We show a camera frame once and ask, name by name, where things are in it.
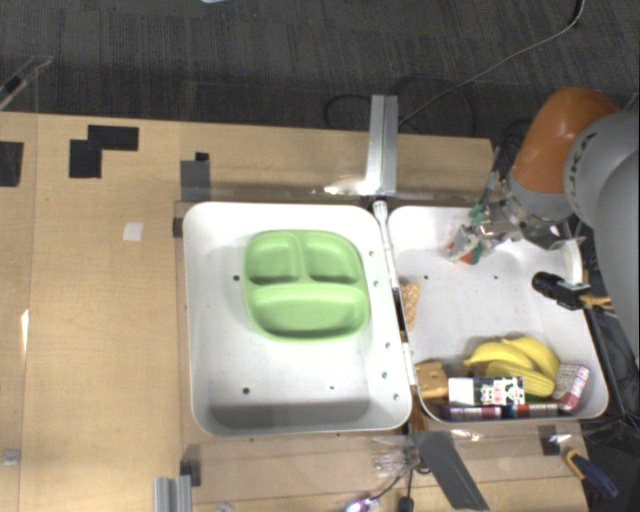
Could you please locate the dark red can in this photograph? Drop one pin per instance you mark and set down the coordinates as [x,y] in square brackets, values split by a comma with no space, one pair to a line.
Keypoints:
[470,413]

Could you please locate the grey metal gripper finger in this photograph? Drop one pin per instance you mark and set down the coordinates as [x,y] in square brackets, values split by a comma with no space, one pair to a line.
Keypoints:
[460,242]
[476,250]

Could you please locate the white carton with black print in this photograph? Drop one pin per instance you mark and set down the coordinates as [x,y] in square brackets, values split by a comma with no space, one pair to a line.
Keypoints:
[480,391]

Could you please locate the white plastic tray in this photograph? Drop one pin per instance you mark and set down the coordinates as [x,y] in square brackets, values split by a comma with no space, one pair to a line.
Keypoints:
[490,310]
[300,380]

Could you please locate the thin black and white rod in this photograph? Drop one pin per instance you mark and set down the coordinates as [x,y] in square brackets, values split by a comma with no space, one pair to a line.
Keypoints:
[387,250]

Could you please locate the pink and white carton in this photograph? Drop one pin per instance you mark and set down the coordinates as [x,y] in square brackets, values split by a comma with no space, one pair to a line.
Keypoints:
[571,385]

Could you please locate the tan waffle biscuit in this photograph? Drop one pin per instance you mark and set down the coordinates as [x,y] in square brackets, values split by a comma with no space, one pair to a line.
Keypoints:
[411,305]

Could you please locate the black cylinder on white bracket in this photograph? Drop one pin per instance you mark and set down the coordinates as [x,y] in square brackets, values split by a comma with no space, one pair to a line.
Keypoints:
[562,290]

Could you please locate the yellow banana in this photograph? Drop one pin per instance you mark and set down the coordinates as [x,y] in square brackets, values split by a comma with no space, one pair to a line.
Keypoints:
[505,352]

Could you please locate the tan bread slice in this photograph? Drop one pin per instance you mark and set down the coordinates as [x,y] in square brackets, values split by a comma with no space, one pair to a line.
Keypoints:
[431,377]

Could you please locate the green divided plate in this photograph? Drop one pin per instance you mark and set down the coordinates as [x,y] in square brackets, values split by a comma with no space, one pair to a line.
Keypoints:
[305,290]

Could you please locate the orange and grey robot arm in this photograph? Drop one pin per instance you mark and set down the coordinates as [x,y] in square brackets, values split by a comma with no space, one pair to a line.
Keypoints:
[607,200]

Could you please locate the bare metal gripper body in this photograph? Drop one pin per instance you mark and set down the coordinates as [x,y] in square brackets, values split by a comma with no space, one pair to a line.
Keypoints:
[502,222]

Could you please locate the yellow corn cob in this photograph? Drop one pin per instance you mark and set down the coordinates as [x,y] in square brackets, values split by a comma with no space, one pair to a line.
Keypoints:
[525,380]

